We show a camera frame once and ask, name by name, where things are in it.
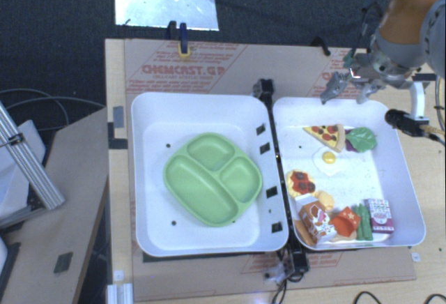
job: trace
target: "aluminum rail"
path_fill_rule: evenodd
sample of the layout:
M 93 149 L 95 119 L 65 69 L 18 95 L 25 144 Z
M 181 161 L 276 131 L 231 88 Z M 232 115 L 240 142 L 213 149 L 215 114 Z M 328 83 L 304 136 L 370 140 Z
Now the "aluminum rail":
M 5 146 L 36 191 L 46 209 L 53 210 L 65 201 L 51 182 L 26 140 L 0 102 L 0 146 Z

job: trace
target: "green divided plate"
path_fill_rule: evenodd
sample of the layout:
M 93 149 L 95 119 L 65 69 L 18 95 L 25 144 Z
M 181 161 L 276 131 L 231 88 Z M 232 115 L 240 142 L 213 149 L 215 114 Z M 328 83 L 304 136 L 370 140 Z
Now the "green divided plate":
M 227 138 L 203 133 L 164 166 L 164 184 L 196 218 L 225 226 L 238 218 L 262 188 L 259 168 Z

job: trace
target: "black cable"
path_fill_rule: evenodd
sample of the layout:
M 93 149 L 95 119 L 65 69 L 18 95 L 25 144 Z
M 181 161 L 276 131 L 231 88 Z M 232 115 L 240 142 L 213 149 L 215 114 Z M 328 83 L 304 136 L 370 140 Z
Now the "black cable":
M 60 129 L 62 129 L 62 128 L 65 128 L 66 126 L 57 126 L 57 127 L 49 127 L 49 128 L 39 128 L 39 129 L 37 129 L 37 131 L 39 132 L 39 133 L 42 133 L 42 132 L 52 132 L 52 131 L 54 131 L 54 130 L 60 130 Z
M 279 289 L 276 291 L 276 294 L 272 297 L 271 304 L 282 304 L 284 302 L 287 282 L 288 280 L 284 279 L 284 281 L 280 284 Z M 276 299 L 280 293 L 282 293 L 282 296 L 280 297 L 280 300 L 276 302 Z
M 277 254 L 277 257 L 279 258 L 279 260 L 283 261 L 284 256 L 285 256 L 285 248 L 282 248 L 281 250 L 277 250 L 276 254 Z
M 381 302 L 378 300 L 378 298 L 376 298 L 372 293 L 370 293 L 370 291 L 361 291 L 355 298 L 355 300 L 353 301 L 353 304 L 357 304 L 357 302 L 359 301 L 359 299 L 361 298 L 361 296 L 363 294 L 367 294 L 370 295 L 376 302 L 377 304 L 381 304 Z
M 304 277 L 303 273 L 300 274 L 293 274 L 290 278 L 288 278 L 288 280 L 292 283 L 299 283 Z
M 435 78 L 435 109 L 437 111 L 437 119 L 440 124 L 440 129 L 445 131 L 445 124 L 443 123 L 443 119 L 441 117 L 442 106 L 440 105 L 440 77 L 436 76 Z
M 375 11 L 379 18 L 383 16 L 383 11 L 381 10 L 381 7 L 374 0 L 366 1 L 362 6 L 361 11 L 362 11 L 361 32 L 357 37 L 356 44 L 352 47 L 352 50 L 350 51 L 351 57 L 355 56 L 356 49 L 360 46 L 360 42 L 362 38 L 365 36 L 365 32 L 368 27 L 367 19 L 369 18 L 371 13 Z
M 431 302 L 432 299 L 434 298 L 442 298 L 445 302 L 446 302 L 446 296 L 442 295 L 442 294 L 431 294 L 430 296 L 428 296 L 424 302 L 424 304 L 429 304 Z
M 433 141 L 435 141 L 435 142 L 440 143 L 440 144 L 443 145 L 443 146 L 446 146 L 445 141 L 442 140 L 439 136 L 437 136 L 437 135 L 435 135 L 435 134 L 430 134 L 430 135 L 428 136 L 428 138 L 429 138 L 430 140 L 433 140 Z

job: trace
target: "white bracket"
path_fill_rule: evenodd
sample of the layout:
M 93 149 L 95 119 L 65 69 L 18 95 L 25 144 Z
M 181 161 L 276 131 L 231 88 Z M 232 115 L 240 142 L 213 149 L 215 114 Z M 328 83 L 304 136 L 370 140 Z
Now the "white bracket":
M 424 82 L 413 82 L 409 88 L 409 92 L 412 101 L 409 118 L 414 121 L 428 120 L 424 118 Z
M 113 271 L 113 282 L 121 282 L 124 280 L 124 271 Z
M 133 285 L 107 285 L 107 304 L 133 304 Z

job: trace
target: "gray cable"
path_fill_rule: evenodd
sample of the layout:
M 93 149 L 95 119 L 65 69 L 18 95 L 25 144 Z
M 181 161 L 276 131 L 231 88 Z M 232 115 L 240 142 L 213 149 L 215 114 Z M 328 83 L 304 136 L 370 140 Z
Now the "gray cable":
M 15 93 L 15 92 L 24 92 L 24 93 L 37 93 L 46 97 L 52 97 L 49 93 L 43 92 L 43 91 L 39 91 L 37 89 L 7 89 L 4 91 L 0 91 L 0 95 L 2 94 L 7 94 L 7 93 Z M 66 125 L 70 125 L 70 119 L 68 117 L 68 113 L 65 109 L 65 107 L 58 101 L 58 100 L 53 100 L 58 106 L 59 108 L 62 110 L 63 115 L 65 116 L 65 123 Z
M 440 109 L 440 78 L 437 76 L 435 78 L 435 106 L 437 111 L 437 118 L 438 122 L 440 124 L 441 130 L 445 131 L 445 124 L 443 123 L 443 120 L 441 119 L 441 109 Z
M 62 128 L 65 128 L 66 126 L 57 126 L 57 127 L 49 127 L 49 128 L 39 128 L 37 131 L 39 133 L 41 132 L 52 132 L 53 130 L 60 130 Z
M 446 146 L 444 140 L 442 140 L 442 139 L 440 139 L 440 138 L 437 138 L 436 141 L 437 141 L 438 143 L 440 143 L 441 145 Z
M 83 98 L 77 98 L 77 97 L 65 97 L 65 96 L 51 96 L 51 97 L 43 97 L 43 98 L 33 98 L 31 100 L 23 100 L 22 102 L 14 103 L 13 105 L 8 106 L 6 109 L 9 110 L 14 107 L 19 107 L 21 105 L 27 105 L 28 103 L 34 103 L 34 102 L 43 102 L 46 100 L 70 100 L 75 102 L 82 102 L 86 103 L 88 105 L 93 105 L 99 108 L 105 107 L 105 105 L 97 102 L 93 102 L 92 100 L 85 100 Z

